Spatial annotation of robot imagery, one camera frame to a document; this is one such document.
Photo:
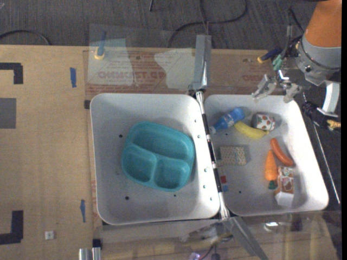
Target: divided teal plate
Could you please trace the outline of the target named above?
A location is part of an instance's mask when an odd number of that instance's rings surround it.
[[[144,121],[129,130],[121,167],[125,175],[137,183],[175,192],[188,182],[194,158],[194,143],[187,135]]]

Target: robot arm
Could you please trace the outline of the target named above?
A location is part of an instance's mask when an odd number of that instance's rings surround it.
[[[341,68],[342,0],[308,1],[318,3],[295,46],[295,56],[286,56],[285,49],[274,62],[277,76],[265,75],[252,96],[255,99],[264,97],[274,90],[273,86],[279,86],[286,92],[284,101],[289,102],[312,85],[326,87],[324,106],[318,110],[324,115],[336,116],[340,86],[329,78]],[[291,38],[291,25],[287,37]]]

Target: yellow banana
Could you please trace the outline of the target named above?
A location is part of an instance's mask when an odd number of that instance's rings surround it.
[[[235,123],[234,127],[237,131],[252,139],[260,139],[269,133],[269,131],[264,131],[248,126],[242,121],[238,121],[237,123]]]

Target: orange carrot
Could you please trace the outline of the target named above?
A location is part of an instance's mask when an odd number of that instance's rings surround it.
[[[278,172],[275,157],[272,150],[269,150],[265,161],[265,179],[268,181],[273,181],[277,179],[277,175]]]
[[[277,158],[285,165],[285,166],[293,166],[294,162],[292,159],[290,159],[286,154],[284,154],[284,152],[282,151],[280,145],[278,144],[278,141],[276,138],[272,138],[270,140],[270,145],[271,148],[273,150],[273,152],[275,153],[275,155],[277,156]]]

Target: blue bottle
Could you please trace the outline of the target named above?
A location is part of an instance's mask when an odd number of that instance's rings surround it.
[[[241,108],[235,108],[224,116],[220,117],[216,124],[209,127],[210,134],[216,133],[216,131],[221,129],[227,129],[235,123],[245,118],[245,113]]]

